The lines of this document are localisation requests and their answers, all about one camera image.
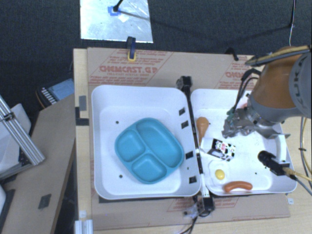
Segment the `toy sausage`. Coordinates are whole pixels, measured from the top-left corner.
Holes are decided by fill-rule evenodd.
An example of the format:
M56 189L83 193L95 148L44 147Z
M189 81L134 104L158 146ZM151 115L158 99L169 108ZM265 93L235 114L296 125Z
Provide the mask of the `toy sausage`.
M253 185L251 183L245 182L245 181L233 181L230 183L227 183L224 185L223 189L229 193L231 190L235 188L242 188L246 190L251 190L253 188Z

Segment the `blue divided tray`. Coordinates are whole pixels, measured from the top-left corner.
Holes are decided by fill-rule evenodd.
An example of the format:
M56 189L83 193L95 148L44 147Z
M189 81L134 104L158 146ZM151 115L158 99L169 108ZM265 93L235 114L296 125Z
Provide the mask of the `blue divided tray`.
M145 184L163 180L184 159L178 140L153 118L141 119L125 129L115 141L115 152L133 176Z

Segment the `blue object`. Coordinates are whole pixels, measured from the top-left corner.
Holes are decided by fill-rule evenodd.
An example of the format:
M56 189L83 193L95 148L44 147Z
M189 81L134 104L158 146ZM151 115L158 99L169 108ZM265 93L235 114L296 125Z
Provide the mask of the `blue object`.
M115 141L120 161L140 182L157 183L183 162L184 151L158 120L144 118L125 129Z
M117 12L115 12L114 10L113 10L113 6L108 6L107 7L107 11L108 11L108 13L111 15L111 16L119 16L119 15L121 15L121 13L120 13L120 11L118 10Z
M130 60L135 59L135 52L136 52L136 38L128 37L127 38L127 49L129 50L128 58Z

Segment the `wooden table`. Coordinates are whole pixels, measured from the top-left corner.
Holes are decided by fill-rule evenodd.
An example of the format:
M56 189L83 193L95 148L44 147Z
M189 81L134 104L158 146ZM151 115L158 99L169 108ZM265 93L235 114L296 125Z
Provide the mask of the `wooden table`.
M32 140L46 159L3 185L15 193L2 234L54 233L75 153L73 95L39 113ZM39 209L44 196L49 204Z

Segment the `cardboard sheet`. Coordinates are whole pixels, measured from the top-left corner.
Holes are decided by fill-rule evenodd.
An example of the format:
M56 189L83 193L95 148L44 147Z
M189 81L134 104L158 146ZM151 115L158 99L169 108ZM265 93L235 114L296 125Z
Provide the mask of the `cardboard sheet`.
M238 89L240 77L248 69L250 56L136 51L136 61L128 62L123 49L89 48L88 93L102 84L175 87L181 76L192 76L191 90L198 88ZM90 119L90 159L92 219L94 230L188 224L183 211L193 205L192 198L108 201L94 189L92 110ZM199 223L289 217L285 195L254 195L215 198L216 210Z

